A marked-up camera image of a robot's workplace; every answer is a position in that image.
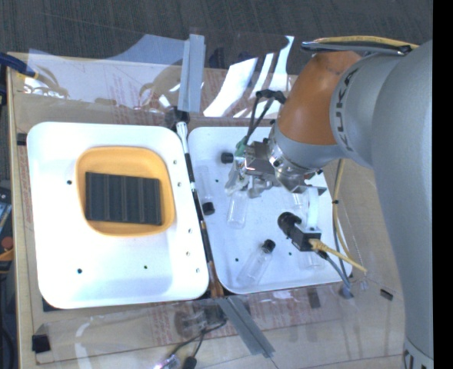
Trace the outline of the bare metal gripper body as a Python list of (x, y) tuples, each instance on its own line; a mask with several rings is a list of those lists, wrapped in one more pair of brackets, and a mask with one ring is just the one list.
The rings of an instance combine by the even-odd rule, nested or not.
[(314, 177), (313, 169), (305, 169), (292, 163), (281, 153), (277, 144), (271, 146), (267, 140), (253, 141), (246, 147), (245, 173), (270, 179), (275, 183), (275, 187), (284, 188), (294, 194), (302, 194)]

